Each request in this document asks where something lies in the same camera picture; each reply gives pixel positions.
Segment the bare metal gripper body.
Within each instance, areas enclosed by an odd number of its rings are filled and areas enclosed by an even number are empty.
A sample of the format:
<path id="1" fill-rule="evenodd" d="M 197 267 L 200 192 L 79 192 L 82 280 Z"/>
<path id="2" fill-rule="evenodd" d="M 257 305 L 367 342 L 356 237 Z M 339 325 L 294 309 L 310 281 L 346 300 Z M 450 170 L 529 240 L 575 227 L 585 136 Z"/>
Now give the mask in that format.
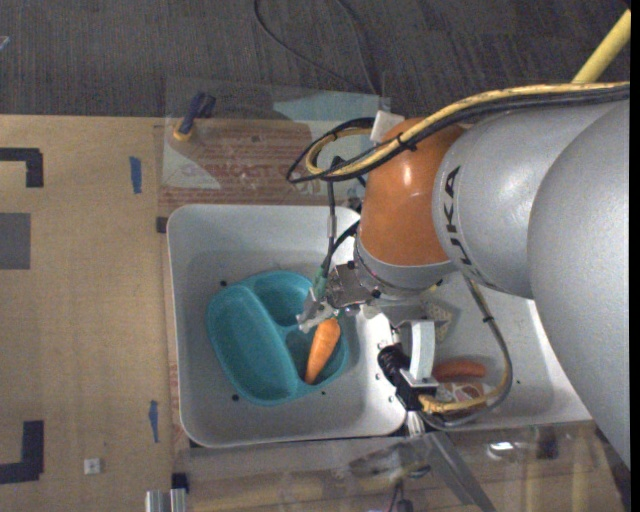
<path id="1" fill-rule="evenodd" d="M 354 260 L 338 264 L 329 272 L 326 299 L 335 309 L 365 304 L 381 295 L 381 284 Z"/>

